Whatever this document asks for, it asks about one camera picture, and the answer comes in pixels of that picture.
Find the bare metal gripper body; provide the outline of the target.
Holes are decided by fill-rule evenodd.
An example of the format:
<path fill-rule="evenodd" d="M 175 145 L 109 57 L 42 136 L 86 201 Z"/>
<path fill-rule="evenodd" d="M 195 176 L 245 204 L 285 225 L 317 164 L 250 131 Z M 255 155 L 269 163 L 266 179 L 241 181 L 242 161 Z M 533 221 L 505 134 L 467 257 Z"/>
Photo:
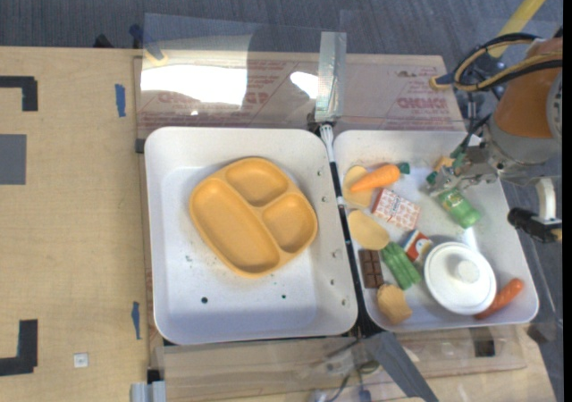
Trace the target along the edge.
<path fill-rule="evenodd" d="M 561 174 L 551 172 L 546 161 L 531 160 L 501 150 L 493 143 L 480 143 L 474 146 L 459 145 L 450 154 L 451 166 L 443 166 L 441 173 L 450 177 L 474 177 L 480 183 L 494 183 L 505 180 L 518 186 L 529 186 L 544 178 L 557 181 Z"/>

